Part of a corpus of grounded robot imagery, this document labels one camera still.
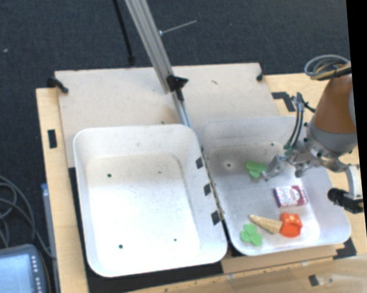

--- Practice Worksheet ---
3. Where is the black cylinder on white bracket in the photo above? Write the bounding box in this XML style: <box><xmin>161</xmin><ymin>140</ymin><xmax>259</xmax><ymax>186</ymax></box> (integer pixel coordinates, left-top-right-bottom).
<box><xmin>324</xmin><ymin>162</ymin><xmax>365</xmax><ymax>217</ymax></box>

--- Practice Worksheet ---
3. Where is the thin black and white rod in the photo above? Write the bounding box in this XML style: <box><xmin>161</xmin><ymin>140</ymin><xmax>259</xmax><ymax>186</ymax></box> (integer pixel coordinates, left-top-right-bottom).
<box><xmin>200</xmin><ymin>144</ymin><xmax>226</xmax><ymax>226</ymax></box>

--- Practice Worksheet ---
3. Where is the beige ice cream cone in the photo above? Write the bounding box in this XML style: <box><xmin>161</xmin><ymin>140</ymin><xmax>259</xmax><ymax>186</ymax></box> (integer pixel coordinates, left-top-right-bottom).
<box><xmin>248</xmin><ymin>212</ymin><xmax>283</xmax><ymax>237</ymax></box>

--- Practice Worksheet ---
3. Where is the green broccoli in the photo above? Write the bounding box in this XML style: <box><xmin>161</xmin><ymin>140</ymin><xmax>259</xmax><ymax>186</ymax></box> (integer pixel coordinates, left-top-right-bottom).
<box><xmin>239</xmin><ymin>222</ymin><xmax>265</xmax><ymax>249</ymax></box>
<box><xmin>244</xmin><ymin>158</ymin><xmax>268</xmax><ymax>181</ymax></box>

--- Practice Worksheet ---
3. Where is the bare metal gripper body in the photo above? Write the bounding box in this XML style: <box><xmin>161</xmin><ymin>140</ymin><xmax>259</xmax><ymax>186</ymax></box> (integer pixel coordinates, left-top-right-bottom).
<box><xmin>283</xmin><ymin>135</ymin><xmax>349</xmax><ymax>177</ymax></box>

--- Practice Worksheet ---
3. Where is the orange toy with yellow dots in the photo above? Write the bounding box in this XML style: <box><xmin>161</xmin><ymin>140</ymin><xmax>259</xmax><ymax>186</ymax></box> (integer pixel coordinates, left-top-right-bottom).
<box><xmin>277</xmin><ymin>210</ymin><xmax>305</xmax><ymax>240</ymax></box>

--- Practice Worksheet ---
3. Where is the white plastic tray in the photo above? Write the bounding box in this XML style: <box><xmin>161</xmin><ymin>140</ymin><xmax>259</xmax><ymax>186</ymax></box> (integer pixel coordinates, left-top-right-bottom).
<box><xmin>197</xmin><ymin>109</ymin><xmax>354</xmax><ymax>261</ymax></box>
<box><xmin>71</xmin><ymin>116</ymin><xmax>230</xmax><ymax>281</ymax></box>

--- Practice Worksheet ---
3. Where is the pink and white carton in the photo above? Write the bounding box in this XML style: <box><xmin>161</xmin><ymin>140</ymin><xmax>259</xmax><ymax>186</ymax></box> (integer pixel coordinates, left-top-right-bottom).
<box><xmin>273</xmin><ymin>184</ymin><xmax>309</xmax><ymax>208</ymax></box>

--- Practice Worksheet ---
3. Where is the pale wood board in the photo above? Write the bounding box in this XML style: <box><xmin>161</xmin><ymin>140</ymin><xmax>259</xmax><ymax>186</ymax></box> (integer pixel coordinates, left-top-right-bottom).
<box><xmin>54</xmin><ymin>47</ymin><xmax>340</xmax><ymax>288</ymax></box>

